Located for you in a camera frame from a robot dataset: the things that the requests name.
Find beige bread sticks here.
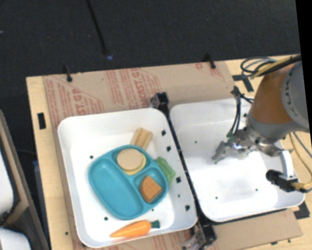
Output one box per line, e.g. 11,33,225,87
128,126,155,152

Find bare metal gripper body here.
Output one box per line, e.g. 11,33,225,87
230,124,285,161

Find orange waffle slice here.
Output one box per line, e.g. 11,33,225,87
138,173,165,204

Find blue divided plate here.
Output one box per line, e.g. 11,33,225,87
85,140,173,224

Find white plastic tray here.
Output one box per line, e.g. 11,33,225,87
56,102,201,250
167,90,308,228

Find orange carrot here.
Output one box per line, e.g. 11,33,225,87
108,218,161,239

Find round beige and yellow biscuit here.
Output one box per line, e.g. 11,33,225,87
115,146,148,178

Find brown cardboard board red print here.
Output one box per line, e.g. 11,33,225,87
42,48,305,250

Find black cylinder on white bracket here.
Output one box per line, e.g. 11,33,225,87
263,148,301,195

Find green ridged toy food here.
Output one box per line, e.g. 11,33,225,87
155,155,177,186

